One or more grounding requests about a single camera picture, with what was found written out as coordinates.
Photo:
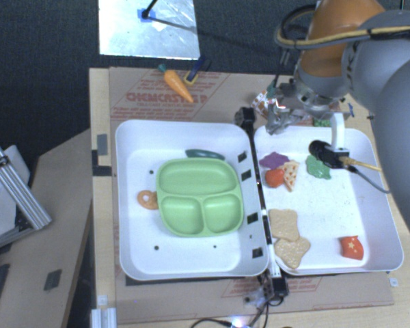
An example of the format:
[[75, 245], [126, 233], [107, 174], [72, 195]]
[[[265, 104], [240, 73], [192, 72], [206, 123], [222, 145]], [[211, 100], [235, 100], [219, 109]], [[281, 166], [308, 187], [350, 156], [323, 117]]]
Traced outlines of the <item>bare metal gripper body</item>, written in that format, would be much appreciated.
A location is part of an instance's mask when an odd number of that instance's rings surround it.
[[275, 91], [275, 113], [293, 112], [297, 122], [309, 115], [316, 120], [330, 120], [333, 112], [330, 104], [333, 100], [323, 98], [301, 82], [281, 83]]

